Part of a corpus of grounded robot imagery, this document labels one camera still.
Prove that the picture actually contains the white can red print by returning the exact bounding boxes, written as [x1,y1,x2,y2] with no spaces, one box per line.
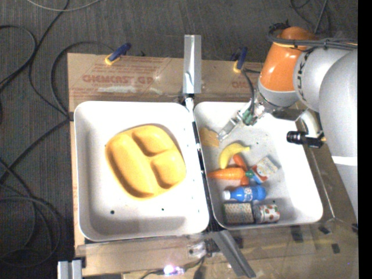
[252,203,281,224]

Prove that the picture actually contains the yellow banana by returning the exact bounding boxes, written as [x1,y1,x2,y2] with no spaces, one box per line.
[218,142,251,170]

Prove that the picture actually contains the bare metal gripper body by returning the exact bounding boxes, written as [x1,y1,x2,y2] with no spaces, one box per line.
[237,98,274,126]

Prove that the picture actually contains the tan patterned packet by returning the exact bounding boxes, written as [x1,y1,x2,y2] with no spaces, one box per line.
[222,202,255,226]

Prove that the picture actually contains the brown cardboard board red print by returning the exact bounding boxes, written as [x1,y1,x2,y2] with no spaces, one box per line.
[66,52,359,276]

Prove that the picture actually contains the yellow divided plate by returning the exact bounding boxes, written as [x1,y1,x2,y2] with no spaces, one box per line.
[105,124,187,199]

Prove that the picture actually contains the white plastic tray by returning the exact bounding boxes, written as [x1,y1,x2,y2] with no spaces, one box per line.
[193,101,324,230]
[73,100,210,242]

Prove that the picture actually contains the orange carrot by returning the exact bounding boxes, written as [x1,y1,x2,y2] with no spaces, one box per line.
[206,167,254,181]

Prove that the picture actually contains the white and red carton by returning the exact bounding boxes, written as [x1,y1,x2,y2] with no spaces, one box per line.
[249,156,280,185]

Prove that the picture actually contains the blue bottle white cap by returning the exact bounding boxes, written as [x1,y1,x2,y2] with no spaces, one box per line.
[222,184,267,203]

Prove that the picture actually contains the black cylinder on white bracket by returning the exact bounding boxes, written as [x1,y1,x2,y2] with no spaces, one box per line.
[286,109,327,149]

